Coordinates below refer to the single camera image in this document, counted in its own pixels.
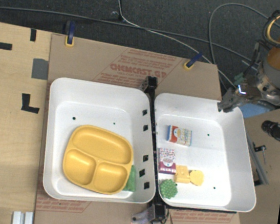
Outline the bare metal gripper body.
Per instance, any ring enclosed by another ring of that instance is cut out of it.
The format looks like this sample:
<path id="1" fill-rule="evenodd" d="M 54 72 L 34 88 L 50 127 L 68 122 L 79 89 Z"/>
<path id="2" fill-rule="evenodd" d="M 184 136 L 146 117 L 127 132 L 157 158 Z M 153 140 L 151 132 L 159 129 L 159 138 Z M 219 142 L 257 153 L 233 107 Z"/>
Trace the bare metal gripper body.
<path id="1" fill-rule="evenodd" d="M 240 73 L 234 78 L 235 89 L 231 91 L 230 103 L 269 103 L 280 107 L 280 89 L 265 74 Z"/>

